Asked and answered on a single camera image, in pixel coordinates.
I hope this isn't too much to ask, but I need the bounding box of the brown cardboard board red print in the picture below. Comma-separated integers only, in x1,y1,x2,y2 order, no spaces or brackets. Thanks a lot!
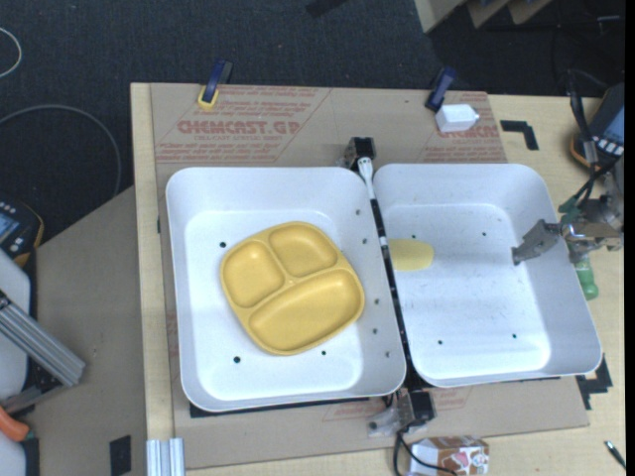
148,82,591,470

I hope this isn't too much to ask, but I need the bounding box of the small white carton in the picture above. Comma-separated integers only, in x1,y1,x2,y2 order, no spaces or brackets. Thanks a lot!
435,103,481,134

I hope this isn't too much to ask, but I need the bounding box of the yellow divided plate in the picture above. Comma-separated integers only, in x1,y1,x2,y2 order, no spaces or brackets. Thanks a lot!
219,220,366,357

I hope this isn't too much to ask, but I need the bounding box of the black pen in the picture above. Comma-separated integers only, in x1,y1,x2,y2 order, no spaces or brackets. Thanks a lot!
603,439,626,468

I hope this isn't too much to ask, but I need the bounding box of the thin black and white rod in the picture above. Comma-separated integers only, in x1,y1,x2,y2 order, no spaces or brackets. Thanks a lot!
357,156,416,392

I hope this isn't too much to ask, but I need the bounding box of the brown and white carton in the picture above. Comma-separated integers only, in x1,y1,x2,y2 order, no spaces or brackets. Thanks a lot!
409,435,491,476

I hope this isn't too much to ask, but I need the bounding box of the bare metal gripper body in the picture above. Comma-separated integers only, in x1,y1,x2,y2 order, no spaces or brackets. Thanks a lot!
559,193,625,263

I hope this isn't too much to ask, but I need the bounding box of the black block with thin wires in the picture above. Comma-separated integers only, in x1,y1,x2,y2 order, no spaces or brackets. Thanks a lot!
336,136,376,169
368,389,438,438

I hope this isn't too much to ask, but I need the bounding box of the pale yellow flat oval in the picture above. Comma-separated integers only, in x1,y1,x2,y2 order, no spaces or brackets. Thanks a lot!
389,238,436,273

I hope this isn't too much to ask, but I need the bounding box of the green plastic bottle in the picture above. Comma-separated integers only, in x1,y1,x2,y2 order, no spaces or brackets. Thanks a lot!
570,253,600,300

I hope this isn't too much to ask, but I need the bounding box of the white plastic tray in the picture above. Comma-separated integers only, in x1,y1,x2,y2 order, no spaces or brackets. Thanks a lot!
371,163,604,389
165,166,408,413

